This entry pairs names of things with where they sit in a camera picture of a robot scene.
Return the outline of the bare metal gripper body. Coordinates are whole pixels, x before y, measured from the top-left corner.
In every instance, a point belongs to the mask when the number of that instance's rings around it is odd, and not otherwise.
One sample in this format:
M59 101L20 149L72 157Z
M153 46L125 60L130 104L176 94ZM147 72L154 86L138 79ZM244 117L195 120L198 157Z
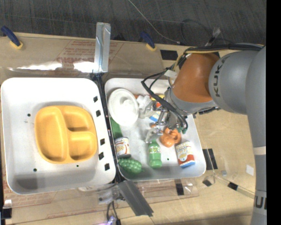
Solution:
M153 100L153 115L151 120L155 122L156 125L164 126L167 123L168 111L156 100Z

